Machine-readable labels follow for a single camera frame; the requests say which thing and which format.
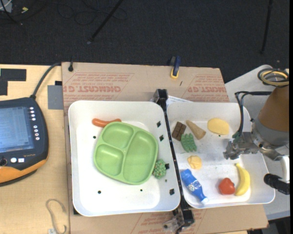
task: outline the yellow cookie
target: yellow cookie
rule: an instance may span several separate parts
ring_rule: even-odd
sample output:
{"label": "yellow cookie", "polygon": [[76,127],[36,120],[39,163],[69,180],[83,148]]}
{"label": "yellow cookie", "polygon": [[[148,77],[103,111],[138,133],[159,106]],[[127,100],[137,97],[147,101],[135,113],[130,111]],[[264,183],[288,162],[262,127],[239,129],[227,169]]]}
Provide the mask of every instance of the yellow cookie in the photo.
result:
{"label": "yellow cookie", "polygon": [[199,170],[202,167],[202,160],[197,155],[188,157],[188,162],[192,169]]}
{"label": "yellow cookie", "polygon": [[223,119],[213,118],[207,122],[207,128],[213,133],[219,135],[229,134],[229,124]]}

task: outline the blue water bottle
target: blue water bottle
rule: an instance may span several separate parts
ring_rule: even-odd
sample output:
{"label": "blue water bottle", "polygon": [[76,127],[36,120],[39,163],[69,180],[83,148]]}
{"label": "blue water bottle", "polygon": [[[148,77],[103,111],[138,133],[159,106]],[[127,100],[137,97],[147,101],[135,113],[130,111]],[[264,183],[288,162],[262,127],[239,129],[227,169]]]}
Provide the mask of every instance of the blue water bottle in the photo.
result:
{"label": "blue water bottle", "polygon": [[186,185],[186,187],[197,196],[202,204],[205,204],[208,202],[208,198],[203,194],[202,185],[200,182],[192,175],[191,171],[189,169],[186,169],[182,171],[181,173],[181,179]]}

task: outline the cardboard box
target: cardboard box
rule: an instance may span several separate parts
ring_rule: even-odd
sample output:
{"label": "cardboard box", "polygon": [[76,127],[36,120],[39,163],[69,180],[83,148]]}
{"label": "cardboard box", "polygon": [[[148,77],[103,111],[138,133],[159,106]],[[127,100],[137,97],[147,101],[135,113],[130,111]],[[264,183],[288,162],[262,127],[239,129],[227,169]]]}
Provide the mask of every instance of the cardboard box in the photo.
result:
{"label": "cardboard box", "polygon": [[[169,96],[190,101],[229,102],[220,70],[180,67],[179,77],[172,79],[169,66],[73,63],[72,72],[68,70],[69,66],[69,62],[62,63],[71,233],[167,233],[163,230],[163,223],[173,217],[172,212],[98,217],[74,214],[67,111],[77,100],[150,101],[156,89],[167,89]],[[268,225],[262,205],[193,209],[192,212],[195,222],[182,233],[223,233],[266,228]]]}

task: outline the black metal bar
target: black metal bar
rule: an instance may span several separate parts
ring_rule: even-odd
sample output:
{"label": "black metal bar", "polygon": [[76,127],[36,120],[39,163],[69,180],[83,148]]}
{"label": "black metal bar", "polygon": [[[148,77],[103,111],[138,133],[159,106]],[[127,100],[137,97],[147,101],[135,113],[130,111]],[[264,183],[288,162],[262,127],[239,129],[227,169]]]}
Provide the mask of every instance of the black metal bar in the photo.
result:
{"label": "black metal bar", "polygon": [[117,4],[115,5],[115,7],[113,8],[113,10],[108,14],[108,16],[105,18],[105,20],[101,23],[101,25],[99,26],[99,28],[96,30],[96,32],[92,35],[92,37],[89,39],[89,41],[87,42],[87,44],[90,44],[94,41],[94,38],[96,37],[96,35],[102,30],[102,28],[104,27],[104,25],[107,23],[107,21],[112,17],[112,15],[114,14],[114,12],[117,10],[117,8],[119,7],[119,5],[121,5],[121,3],[124,0],[119,0],[117,2]]}
{"label": "black metal bar", "polygon": [[261,54],[263,54],[264,51],[265,51],[265,46],[266,46],[266,41],[267,41],[267,35],[268,35],[268,29],[269,29],[270,16],[271,16],[271,11],[272,11],[272,3],[273,3],[273,0],[269,0],[268,12],[267,12],[267,19],[266,19],[266,27],[265,27],[265,34],[264,34],[264,40],[263,40],[262,49],[260,51]]}

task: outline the black floor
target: black floor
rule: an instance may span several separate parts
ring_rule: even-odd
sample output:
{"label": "black floor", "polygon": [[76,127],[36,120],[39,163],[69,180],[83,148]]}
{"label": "black floor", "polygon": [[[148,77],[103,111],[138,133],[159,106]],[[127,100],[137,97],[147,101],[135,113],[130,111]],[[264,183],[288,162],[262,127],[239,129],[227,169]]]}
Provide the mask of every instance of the black floor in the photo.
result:
{"label": "black floor", "polygon": [[218,67],[224,82],[289,67],[290,0],[13,0],[0,11],[0,63],[59,61]]}

